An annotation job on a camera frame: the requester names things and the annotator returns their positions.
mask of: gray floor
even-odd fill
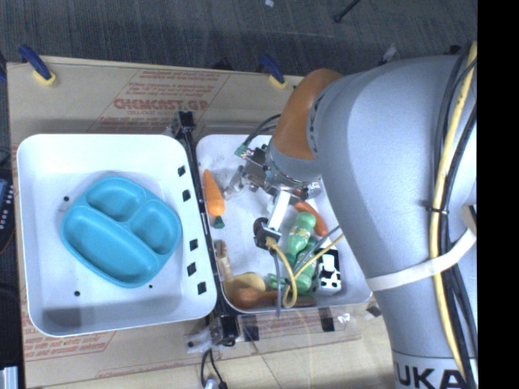
[[[351,74],[377,66],[391,45],[395,58],[415,58],[478,37],[478,0],[362,0],[339,24],[333,15],[353,0],[266,1],[0,0],[0,51],[9,62],[21,62],[21,44],[46,55],[175,66],[226,58],[236,71],[257,71],[267,53],[288,75],[319,67]],[[0,137],[9,146],[5,85]],[[0,254],[0,284],[17,286],[16,267],[11,243]],[[17,306],[0,297],[0,349],[14,363],[18,329]]]

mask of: blue plate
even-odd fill
[[[61,223],[65,247],[97,275],[122,287],[148,283],[175,251],[182,236],[171,207],[124,177],[90,186]]]

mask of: brown cylinder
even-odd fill
[[[297,159],[313,160],[307,142],[310,108],[321,91],[341,77],[338,72],[318,69],[301,80],[290,95],[272,136],[272,142],[280,153]]]

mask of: toy carrot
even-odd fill
[[[204,171],[204,184],[208,213],[209,215],[216,217],[213,226],[217,229],[223,228],[225,224],[221,216],[225,212],[224,197],[220,192],[217,182],[214,180],[214,177],[208,169],[205,169]]]
[[[328,226],[326,226],[326,223],[324,222],[323,218],[320,216],[319,213],[307,202],[298,201],[294,205],[294,207],[300,211],[300,212],[309,212],[313,216],[315,216],[315,226],[314,231],[317,233],[320,237],[323,237],[328,233]]]

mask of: white strap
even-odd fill
[[[472,245],[476,242],[474,233],[467,229],[456,245],[452,249],[439,257],[428,259],[423,263],[406,268],[403,271],[394,272],[385,276],[376,276],[366,280],[371,291],[382,291],[384,289],[394,289],[401,285],[423,280],[428,276],[439,274],[455,265],[463,255],[465,255]]]

